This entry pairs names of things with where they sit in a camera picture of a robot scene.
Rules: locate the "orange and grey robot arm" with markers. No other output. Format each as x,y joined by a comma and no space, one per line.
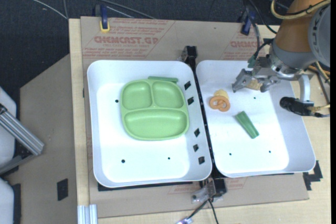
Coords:
295,31

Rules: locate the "beige waffle piece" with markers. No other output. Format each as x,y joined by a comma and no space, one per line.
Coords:
254,84

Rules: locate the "orange pretzel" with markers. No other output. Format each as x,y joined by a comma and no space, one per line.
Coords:
223,107

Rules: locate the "brown cardboard board red print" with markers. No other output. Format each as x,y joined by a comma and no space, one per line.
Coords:
162,34

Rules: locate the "pale yellow biscuit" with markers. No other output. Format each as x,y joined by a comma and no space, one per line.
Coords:
221,92

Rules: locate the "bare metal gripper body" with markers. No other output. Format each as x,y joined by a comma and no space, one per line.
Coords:
265,69

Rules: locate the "green divided plate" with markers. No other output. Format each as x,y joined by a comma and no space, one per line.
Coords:
155,120

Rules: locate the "white plastic tray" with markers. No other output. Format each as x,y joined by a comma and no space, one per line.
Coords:
147,162
262,149

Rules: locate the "green celery piece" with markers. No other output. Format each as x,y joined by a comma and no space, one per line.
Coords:
246,124

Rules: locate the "black cylinder on white bracket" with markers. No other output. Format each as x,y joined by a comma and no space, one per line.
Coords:
295,106

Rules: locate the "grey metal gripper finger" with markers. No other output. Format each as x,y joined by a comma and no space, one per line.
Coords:
242,78
268,84

